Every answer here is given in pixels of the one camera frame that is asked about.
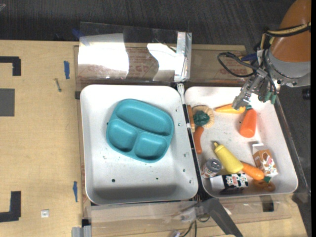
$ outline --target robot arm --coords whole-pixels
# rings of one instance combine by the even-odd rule
[[[257,49],[259,67],[251,67],[254,72],[248,75],[249,79],[233,101],[233,108],[237,110],[248,105],[253,93],[260,101],[270,100],[274,104],[282,85],[311,84],[311,8],[312,0],[296,0],[283,18],[280,29],[263,33]],[[220,55],[233,58],[230,53]]]

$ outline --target blue tape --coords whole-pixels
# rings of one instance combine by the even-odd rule
[[[253,61],[257,60],[257,53],[251,53],[241,58],[241,61]]]
[[[64,61],[64,71],[65,71],[66,79],[70,79],[70,77],[69,77],[70,68],[69,68],[69,62],[68,61]]]
[[[82,43],[84,44],[85,46],[89,46],[89,42],[85,40],[84,37],[84,34],[80,31],[80,30],[77,30],[76,28],[73,28],[72,29],[72,33],[73,35]]]
[[[73,191],[74,191],[75,200],[76,200],[76,203],[77,203],[78,202],[78,188],[77,188],[77,182],[76,181],[74,181]]]

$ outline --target gray carpet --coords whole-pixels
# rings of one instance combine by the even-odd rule
[[[77,40],[72,29],[81,21],[181,30],[193,33],[196,44],[245,45],[248,52],[265,27],[278,28],[295,0],[0,0],[0,39]],[[290,136],[302,166],[298,200],[311,235],[311,103],[301,88],[279,95]]]

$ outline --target yellow mustard bottle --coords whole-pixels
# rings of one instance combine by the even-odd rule
[[[215,154],[229,173],[235,174],[243,169],[242,163],[224,145],[218,145],[216,142],[214,145]]]

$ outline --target teal plate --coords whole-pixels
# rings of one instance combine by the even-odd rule
[[[156,162],[167,152],[173,130],[167,112],[136,99],[125,99],[113,110],[106,138],[112,149],[125,156]]]

